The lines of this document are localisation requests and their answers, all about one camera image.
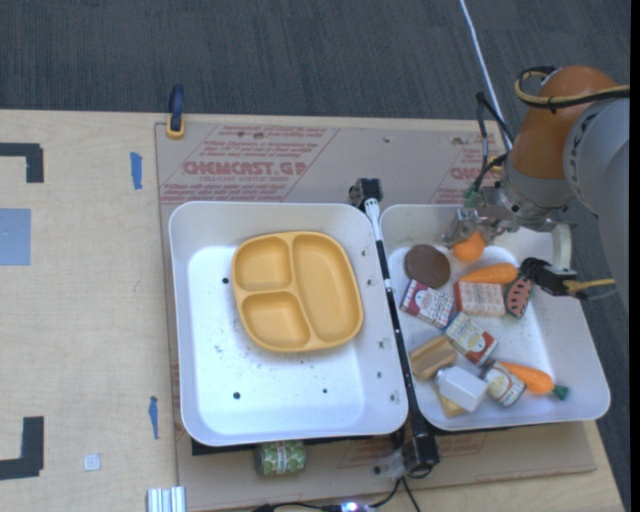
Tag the white plastic bottle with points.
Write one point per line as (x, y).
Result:
(462, 387)

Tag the orange and white carton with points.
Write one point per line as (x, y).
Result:
(480, 298)

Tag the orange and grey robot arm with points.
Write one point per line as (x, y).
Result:
(550, 140)

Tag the orange toy fruit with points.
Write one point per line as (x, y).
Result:
(470, 249)

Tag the yellow cheese wedge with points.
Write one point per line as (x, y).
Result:
(450, 409)

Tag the tan hot dog bun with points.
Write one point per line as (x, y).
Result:
(432, 357)

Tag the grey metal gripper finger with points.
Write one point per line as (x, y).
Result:
(458, 229)
(492, 229)

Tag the red and white carton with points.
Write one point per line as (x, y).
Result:
(427, 304)

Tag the yellow divided plate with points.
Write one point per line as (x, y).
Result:
(300, 292)

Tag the orange carrot with green top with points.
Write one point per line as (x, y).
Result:
(532, 379)

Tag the white plastic tray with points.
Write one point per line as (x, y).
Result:
(555, 350)
(280, 390)

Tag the red watermelon slice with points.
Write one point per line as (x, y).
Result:
(518, 297)

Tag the brown cardboard board red print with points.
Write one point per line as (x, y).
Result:
(320, 155)

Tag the yellow and white carton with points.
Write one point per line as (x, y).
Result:
(470, 339)

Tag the thin black and white rod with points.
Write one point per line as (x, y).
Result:
(395, 320)

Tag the black cylinder on white bracket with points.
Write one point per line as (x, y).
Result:
(547, 276)

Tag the green patterned can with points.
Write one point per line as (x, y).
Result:
(280, 457)

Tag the small yellow label can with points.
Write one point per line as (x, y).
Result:
(505, 385)

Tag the brown round biscuit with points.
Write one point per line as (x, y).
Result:
(427, 266)

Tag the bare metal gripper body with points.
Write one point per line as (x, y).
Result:
(500, 210)

